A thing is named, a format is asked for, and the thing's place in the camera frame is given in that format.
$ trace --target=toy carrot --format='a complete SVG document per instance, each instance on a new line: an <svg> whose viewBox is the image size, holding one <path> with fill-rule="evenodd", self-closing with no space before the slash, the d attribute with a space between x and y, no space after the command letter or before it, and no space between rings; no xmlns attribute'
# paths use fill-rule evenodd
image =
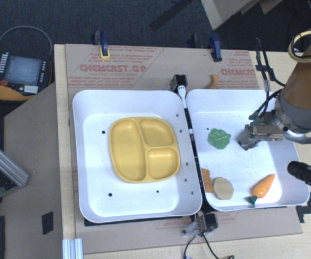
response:
<svg viewBox="0 0 311 259"><path fill-rule="evenodd" d="M251 196L248 200L254 205L257 199L260 199L268 193L273 181L275 178L275 174L271 174L262 180L259 184L257 184L253 190L253 196Z"/></svg>

